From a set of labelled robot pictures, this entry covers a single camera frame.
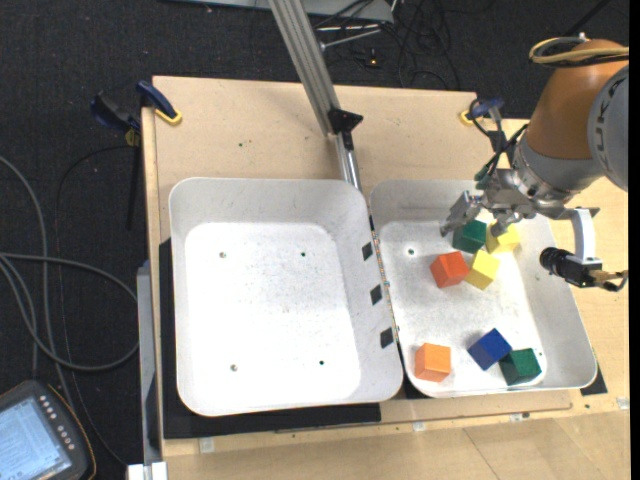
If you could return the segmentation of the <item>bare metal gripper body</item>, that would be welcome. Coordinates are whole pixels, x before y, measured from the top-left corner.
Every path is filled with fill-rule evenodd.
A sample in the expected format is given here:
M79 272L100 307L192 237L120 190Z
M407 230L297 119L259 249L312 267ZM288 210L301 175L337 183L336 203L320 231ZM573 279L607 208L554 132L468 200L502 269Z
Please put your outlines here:
M567 216L569 193L552 187L530 169L498 168L477 182L482 205L498 221L519 221L537 215L551 219Z

